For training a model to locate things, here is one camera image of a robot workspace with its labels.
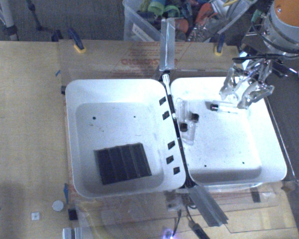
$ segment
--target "clear plastic bin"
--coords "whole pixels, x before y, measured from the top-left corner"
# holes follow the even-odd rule
[[[159,31],[154,28],[149,22],[137,14],[143,0],[123,0],[125,25],[124,25],[124,41],[159,41]],[[226,0],[217,1],[222,13],[225,15],[228,6],[223,7]],[[232,20],[219,33],[224,32],[234,22],[236,22],[257,0],[241,0],[234,10]]]

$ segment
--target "table surface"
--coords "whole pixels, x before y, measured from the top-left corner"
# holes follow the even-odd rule
[[[120,41],[88,43],[95,61],[102,57],[104,63],[107,54],[99,49],[100,45],[109,50],[125,47]],[[62,237],[63,228],[77,226],[68,220],[68,206],[62,212],[52,209],[55,200],[65,202],[63,187],[69,182],[59,73],[66,58],[61,53],[67,49],[72,52],[73,46],[69,44],[69,41],[63,46],[52,42],[0,42],[0,238],[56,239]],[[211,239],[298,239],[284,191],[279,198],[279,205],[228,211],[227,226],[204,230]],[[40,220],[32,221],[31,212],[40,212]],[[203,222],[202,217],[195,217],[198,223]],[[142,238],[160,238],[153,228],[161,230],[166,223],[173,224],[174,218],[107,226],[106,231],[111,231],[112,236],[102,238],[115,238],[118,228],[146,230]],[[187,218],[183,217],[177,238],[197,238],[186,227]]]

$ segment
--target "tripod leg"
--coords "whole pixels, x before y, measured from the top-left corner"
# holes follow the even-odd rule
[[[13,21],[12,12],[10,10],[8,0],[0,0],[0,5],[2,8],[2,13],[4,16],[4,21],[7,29],[7,34],[10,37],[11,41],[18,41],[16,26]]]
[[[36,15],[36,13],[35,13],[35,6],[34,6],[34,4],[32,3],[31,0],[26,0],[26,3],[28,5],[29,10],[32,12],[32,16],[34,18],[35,25],[36,25],[36,30],[41,31],[43,29],[43,27],[42,27],[42,25],[41,25],[41,23],[40,23],[37,15]]]

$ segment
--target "black bottle cap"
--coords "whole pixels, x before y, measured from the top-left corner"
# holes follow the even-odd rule
[[[211,110],[211,111],[215,111],[215,112],[218,111],[218,105],[216,105],[216,104],[211,104],[211,105],[210,105],[210,110]]]
[[[199,120],[199,115],[198,114],[191,114],[191,119],[192,122],[197,123]]]
[[[186,124],[186,123],[181,123],[181,124],[179,125],[179,130],[180,130],[181,132],[187,132],[187,130],[188,130],[188,128],[187,128],[187,124]]]

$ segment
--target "white square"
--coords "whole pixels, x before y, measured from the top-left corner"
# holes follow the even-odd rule
[[[38,220],[40,220],[40,212],[31,213],[31,220],[32,221],[38,221]]]

